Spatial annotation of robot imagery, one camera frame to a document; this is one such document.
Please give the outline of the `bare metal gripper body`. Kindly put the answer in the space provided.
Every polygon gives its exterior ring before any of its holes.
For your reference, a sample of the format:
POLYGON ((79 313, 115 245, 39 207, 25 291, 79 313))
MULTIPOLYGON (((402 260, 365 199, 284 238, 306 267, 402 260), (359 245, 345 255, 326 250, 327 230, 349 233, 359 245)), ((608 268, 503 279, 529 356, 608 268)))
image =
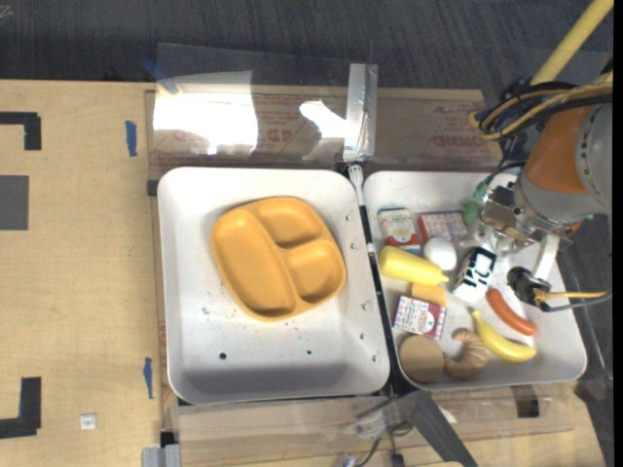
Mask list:
POLYGON ((481 220, 514 247, 527 247, 553 237, 558 246, 571 245, 572 226, 539 213, 520 193, 519 185, 497 186, 489 192, 481 220))

